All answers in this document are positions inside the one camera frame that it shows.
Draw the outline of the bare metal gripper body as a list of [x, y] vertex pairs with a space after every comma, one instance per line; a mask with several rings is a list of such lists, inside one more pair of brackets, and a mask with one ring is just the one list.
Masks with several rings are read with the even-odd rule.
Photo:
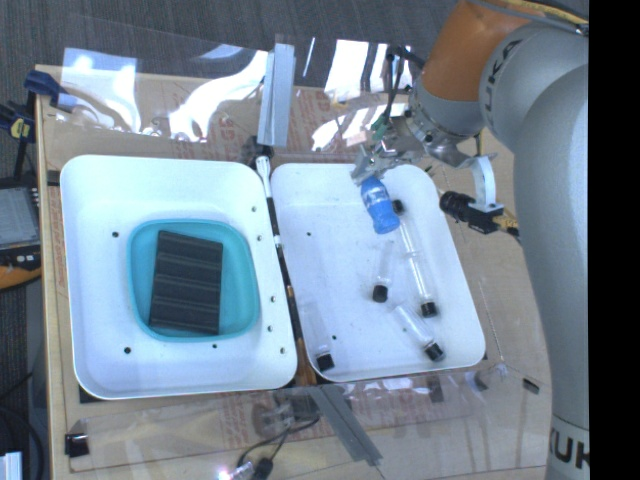
[[396, 150], [401, 163], [417, 164], [429, 156], [454, 168], [467, 168], [473, 157], [458, 149], [469, 135], [452, 133], [428, 118], [391, 117], [378, 142], [378, 151]]

